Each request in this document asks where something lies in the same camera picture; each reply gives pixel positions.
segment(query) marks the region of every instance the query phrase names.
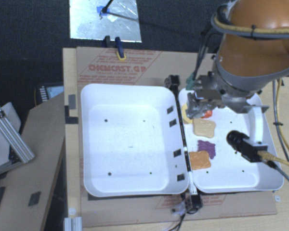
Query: blue object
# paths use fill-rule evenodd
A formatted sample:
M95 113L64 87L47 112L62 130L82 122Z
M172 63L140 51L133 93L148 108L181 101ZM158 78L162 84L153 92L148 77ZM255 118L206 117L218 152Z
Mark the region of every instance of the blue object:
M97 6L96 10L98 12L98 14L100 14L100 12L102 11L102 9L104 8L104 6Z
M123 51L123 46L122 46L122 42L120 40L120 37L116 37L115 42L116 42L116 48L118 49L118 53L119 53L120 58L124 58L124 51Z

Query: brown toy cracker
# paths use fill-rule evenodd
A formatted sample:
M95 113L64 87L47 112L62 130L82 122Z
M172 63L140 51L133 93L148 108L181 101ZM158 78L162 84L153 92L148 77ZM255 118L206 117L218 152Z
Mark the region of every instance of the brown toy cracker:
M211 167L211 163L209 161L209 153L206 151L190 152L189 159L191 162L192 170Z
M214 137L214 129L216 127L215 122L207 119L193 119L194 134L197 136L203 136L207 138Z
M192 124L193 120L187 117L186 110L187 110L187 104L184 104L181 108L183 123L184 124Z

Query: metal plate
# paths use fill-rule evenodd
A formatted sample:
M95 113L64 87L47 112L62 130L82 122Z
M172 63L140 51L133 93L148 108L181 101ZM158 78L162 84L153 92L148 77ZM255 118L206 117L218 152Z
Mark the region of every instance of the metal plate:
M99 16L109 0L70 0L70 37L72 39L141 42L136 0L113 0L108 14Z

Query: dark floor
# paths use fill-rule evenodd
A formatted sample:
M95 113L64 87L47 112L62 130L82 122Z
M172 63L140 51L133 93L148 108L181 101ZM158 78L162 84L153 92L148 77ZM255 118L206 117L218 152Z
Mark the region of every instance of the dark floor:
M204 25L228 1L137 0L143 42L123 46L197 52ZM62 81L62 48L76 46L101 42L70 39L69 0L0 0L0 105L12 102L25 121L35 87ZM213 38L210 51L216 46Z

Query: white tray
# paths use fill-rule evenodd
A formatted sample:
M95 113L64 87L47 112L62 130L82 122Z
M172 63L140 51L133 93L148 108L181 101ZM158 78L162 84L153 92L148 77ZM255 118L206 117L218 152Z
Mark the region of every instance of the white tray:
M179 93L180 105L187 102L187 91ZM248 100L250 104L261 105L258 95ZM238 130L249 135L249 118L246 114L236 114L229 108L214 109L212 117L216 123L214 137L208 139L193 133L193 125L184 125L186 143L189 152L197 151L197 141L209 141L215 144L216 156L211 160L211 167L193 170L193 181L198 189L205 193L228 193L246 191L277 190L282 187L284 179L274 169L264 163L250 163L235 154L234 149L227 143L226 136L232 130ZM270 130L263 115L263 142L268 145L268 152L276 155Z
M90 84L81 91L81 110L84 185L90 194L106 197L186 190L188 176L171 91ZM178 150L181 154L175 157Z

